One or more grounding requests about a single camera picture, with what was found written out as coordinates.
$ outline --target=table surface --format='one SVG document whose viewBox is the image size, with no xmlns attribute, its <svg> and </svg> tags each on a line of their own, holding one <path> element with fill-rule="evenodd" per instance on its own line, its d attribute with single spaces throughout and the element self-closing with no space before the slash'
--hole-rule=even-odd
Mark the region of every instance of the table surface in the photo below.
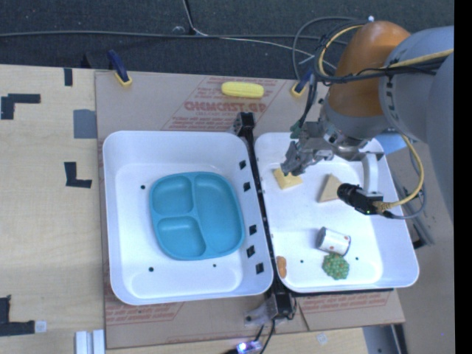
<svg viewBox="0 0 472 354">
<path fill-rule="evenodd" d="M 73 353 L 77 331 L 104 329 L 97 140 L 74 138 L 73 111 L 95 110 L 94 71 L 0 66 L 0 96 L 40 94 L 0 120 L 0 297 L 10 321 L 44 320 L 45 333 L 0 337 L 0 353 Z M 66 187 L 64 162 L 91 188 Z M 107 350 L 107 353 L 223 353 L 234 339 Z M 265 353 L 367 353 L 362 328 L 271 338 Z"/>
</svg>

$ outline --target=cardboard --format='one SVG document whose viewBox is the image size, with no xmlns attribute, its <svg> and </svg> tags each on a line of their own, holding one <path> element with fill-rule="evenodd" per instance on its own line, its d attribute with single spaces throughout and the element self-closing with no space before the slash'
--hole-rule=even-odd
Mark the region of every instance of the cardboard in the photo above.
<svg viewBox="0 0 472 354">
<path fill-rule="evenodd" d="M 290 93 L 292 80 L 141 72 L 131 72 L 131 77 L 132 84 L 124 87 L 113 72 L 95 74 L 107 348 L 251 339 L 260 327 L 245 326 L 244 313 L 262 304 L 263 295 L 139 307 L 114 296 L 108 272 L 103 141 L 121 130 L 232 131 L 237 113 L 242 111 L 254 113 L 256 137 L 265 132 L 287 132 L 302 116 L 306 97 Z M 258 83 L 265 93 L 260 99 L 225 96 L 221 84 L 226 81 Z M 319 95 L 326 91 L 320 84 Z M 316 119 L 318 114 L 315 104 L 308 119 Z M 396 291 L 296 299 L 294 320 L 277 325 L 276 335 L 404 322 Z"/>
</svg>

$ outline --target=white tray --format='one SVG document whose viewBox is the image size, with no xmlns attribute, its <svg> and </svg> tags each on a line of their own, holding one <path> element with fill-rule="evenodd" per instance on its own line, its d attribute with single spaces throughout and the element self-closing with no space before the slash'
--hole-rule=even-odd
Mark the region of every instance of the white tray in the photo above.
<svg viewBox="0 0 472 354">
<path fill-rule="evenodd" d="M 230 133 L 118 131 L 104 142 L 103 166 L 111 287 L 123 302 L 249 296 L 270 287 L 274 272 L 243 140 Z M 148 193 L 161 177 L 196 171 L 220 174 L 234 187 L 246 238 L 223 257 L 174 260 L 156 240 Z"/>
<path fill-rule="evenodd" d="M 300 293 L 401 288 L 413 284 L 419 268 L 406 222 L 379 215 L 362 215 L 340 200 L 317 202 L 325 177 L 332 173 L 341 182 L 363 184 L 360 162 L 335 156 L 308 167 L 302 184 L 280 189 L 273 171 L 285 160 L 289 133 L 265 133 L 255 144 L 262 179 L 271 242 L 275 256 L 285 257 L 287 275 L 283 283 Z M 364 149 L 382 152 L 372 140 Z M 385 201 L 398 196 L 385 156 L 378 163 L 379 190 Z M 401 208 L 391 210 L 401 215 Z M 334 280 L 322 270 L 325 251 L 316 249 L 316 236 L 325 226 L 351 237 L 345 260 L 350 271 L 345 280 Z"/>
</svg>

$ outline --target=white cylinder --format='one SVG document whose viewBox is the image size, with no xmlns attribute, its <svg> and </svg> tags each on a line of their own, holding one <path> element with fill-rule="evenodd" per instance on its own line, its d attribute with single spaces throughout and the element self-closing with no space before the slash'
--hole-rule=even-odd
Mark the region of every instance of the white cylinder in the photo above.
<svg viewBox="0 0 472 354">
<path fill-rule="evenodd" d="M 322 227 L 316 236 L 316 248 L 344 256 L 351 245 L 351 237 Z"/>
</svg>

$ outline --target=orange spherical joint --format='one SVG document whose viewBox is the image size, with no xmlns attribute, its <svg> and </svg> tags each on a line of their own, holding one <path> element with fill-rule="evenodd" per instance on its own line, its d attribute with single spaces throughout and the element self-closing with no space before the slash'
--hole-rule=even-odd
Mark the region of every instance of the orange spherical joint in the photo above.
<svg viewBox="0 0 472 354">
<path fill-rule="evenodd" d="M 384 66 L 390 52 L 410 33 L 388 21 L 373 21 L 358 29 L 339 60 L 336 76 L 357 74 Z M 378 99 L 378 78 L 336 83 L 327 101 L 339 114 L 351 117 L 383 115 Z"/>
</svg>

